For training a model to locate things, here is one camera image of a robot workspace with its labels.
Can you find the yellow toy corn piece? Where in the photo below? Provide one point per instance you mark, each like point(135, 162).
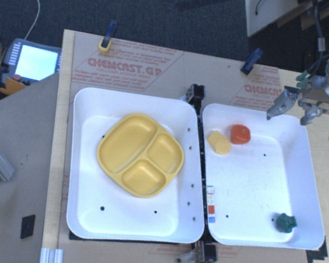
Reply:
point(219, 142)

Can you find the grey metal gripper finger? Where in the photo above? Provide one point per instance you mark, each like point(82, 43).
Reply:
point(281, 104)
point(309, 115)

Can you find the brown cardboard board red print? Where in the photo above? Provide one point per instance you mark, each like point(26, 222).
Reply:
point(161, 72)

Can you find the orange round toy fruit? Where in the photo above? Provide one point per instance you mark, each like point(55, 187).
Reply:
point(240, 134)

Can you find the thin black and white rod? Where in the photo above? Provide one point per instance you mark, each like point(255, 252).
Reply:
point(202, 158)

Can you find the yellow divided plate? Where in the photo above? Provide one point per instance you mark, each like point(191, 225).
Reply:
point(131, 147)

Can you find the white plastic tray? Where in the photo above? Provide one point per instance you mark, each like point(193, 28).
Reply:
point(127, 214)
point(253, 190)

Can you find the green toy broccoli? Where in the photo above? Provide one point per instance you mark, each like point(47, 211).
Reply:
point(285, 223)

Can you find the white red blue carton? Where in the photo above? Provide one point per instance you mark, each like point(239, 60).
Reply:
point(211, 205)

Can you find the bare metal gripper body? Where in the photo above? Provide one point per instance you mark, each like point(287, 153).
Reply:
point(326, 94)

